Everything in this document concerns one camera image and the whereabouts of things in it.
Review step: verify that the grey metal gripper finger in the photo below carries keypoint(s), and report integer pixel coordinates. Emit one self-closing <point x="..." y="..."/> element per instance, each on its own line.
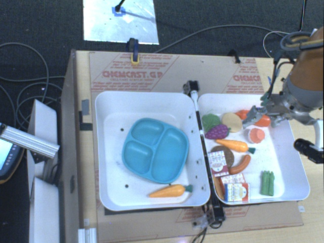
<point x="253" y="116"/>
<point x="277" y="121"/>

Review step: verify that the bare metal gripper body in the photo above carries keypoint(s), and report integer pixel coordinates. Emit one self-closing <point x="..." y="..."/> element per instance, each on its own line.
<point x="286" y="108"/>

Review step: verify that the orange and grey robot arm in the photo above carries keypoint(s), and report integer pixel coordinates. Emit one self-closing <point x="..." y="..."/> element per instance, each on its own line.
<point x="308" y="67"/>

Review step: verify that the orange red toy vegetable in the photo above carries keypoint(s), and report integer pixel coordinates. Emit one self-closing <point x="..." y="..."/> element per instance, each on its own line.
<point x="263" y="121"/>

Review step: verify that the beige potato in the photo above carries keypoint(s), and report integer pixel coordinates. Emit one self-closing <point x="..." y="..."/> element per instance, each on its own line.
<point x="231" y="121"/>

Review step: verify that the orange carrot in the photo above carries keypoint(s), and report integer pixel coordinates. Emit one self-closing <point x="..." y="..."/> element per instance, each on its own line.
<point x="167" y="192"/>
<point x="234" y="145"/>

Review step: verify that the purple grapes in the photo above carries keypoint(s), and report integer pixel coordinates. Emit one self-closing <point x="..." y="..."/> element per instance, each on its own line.
<point x="217" y="132"/>

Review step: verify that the green lettuce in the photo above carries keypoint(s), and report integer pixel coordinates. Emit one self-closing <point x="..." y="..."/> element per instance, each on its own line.
<point x="210" y="121"/>

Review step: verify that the brown round biscuit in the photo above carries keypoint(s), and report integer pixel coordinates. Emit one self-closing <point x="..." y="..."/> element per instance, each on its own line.
<point x="229" y="156"/>

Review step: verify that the white plastic tray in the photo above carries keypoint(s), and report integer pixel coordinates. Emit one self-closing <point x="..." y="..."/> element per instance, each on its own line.
<point x="286" y="171"/>
<point x="114" y="161"/>

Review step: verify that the orange brown sausage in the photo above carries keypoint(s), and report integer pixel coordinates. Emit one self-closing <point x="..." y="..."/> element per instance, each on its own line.
<point x="240" y="166"/>

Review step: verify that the thin black and white rod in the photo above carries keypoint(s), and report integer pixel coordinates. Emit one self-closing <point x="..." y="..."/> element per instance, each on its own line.
<point x="202" y="135"/>

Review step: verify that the red and white carton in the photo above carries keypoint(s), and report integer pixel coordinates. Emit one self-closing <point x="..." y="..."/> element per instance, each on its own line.
<point x="218" y="164"/>
<point x="233" y="179"/>

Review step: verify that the green asparagus bundle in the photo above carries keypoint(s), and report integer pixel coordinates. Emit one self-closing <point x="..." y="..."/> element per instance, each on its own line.
<point x="267" y="183"/>

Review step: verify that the red white blue carton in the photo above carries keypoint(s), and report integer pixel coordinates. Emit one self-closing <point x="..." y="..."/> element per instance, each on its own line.
<point x="236" y="192"/>

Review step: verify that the orange brown bread roll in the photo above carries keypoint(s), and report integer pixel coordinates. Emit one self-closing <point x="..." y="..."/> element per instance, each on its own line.
<point x="217" y="188"/>

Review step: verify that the brown cardboard board red print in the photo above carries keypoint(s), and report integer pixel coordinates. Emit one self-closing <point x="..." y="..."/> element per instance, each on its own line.
<point x="162" y="75"/>

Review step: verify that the blue divided plate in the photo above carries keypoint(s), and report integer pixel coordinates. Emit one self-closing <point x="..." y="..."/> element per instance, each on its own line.
<point x="157" y="151"/>

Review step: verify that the black cylinder on white bracket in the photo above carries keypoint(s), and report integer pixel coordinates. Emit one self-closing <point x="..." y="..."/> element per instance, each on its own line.
<point x="307" y="148"/>

